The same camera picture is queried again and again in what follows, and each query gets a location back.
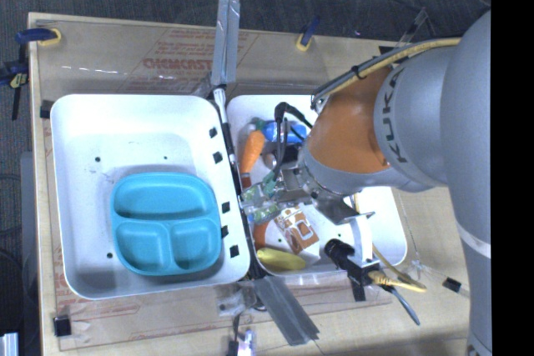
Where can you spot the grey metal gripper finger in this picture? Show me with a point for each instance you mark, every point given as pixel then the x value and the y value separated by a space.
pixel 256 193
pixel 263 213

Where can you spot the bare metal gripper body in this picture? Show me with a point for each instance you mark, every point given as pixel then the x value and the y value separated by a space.
pixel 296 185

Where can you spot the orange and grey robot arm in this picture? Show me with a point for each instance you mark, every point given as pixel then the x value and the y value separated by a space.
pixel 438 116

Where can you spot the orange carrot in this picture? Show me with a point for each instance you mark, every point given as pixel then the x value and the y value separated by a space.
pixel 253 150
pixel 261 234

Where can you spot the brown and white carton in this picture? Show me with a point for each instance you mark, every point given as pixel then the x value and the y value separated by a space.
pixel 298 229

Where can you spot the yellow banana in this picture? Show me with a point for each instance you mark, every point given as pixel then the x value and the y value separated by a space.
pixel 281 259

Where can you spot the blue can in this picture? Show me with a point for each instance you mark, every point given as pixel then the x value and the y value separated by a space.
pixel 277 131

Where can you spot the blue divided plate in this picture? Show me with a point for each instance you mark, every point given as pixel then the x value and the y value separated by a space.
pixel 167 221

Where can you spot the white plastic tray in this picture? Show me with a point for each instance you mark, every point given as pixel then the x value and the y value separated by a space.
pixel 388 229
pixel 137 129

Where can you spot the brown cardboard board red print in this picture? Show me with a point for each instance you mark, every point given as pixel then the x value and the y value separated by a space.
pixel 179 54

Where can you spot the black cylinder on white bracket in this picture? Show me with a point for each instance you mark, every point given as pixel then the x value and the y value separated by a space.
pixel 361 262

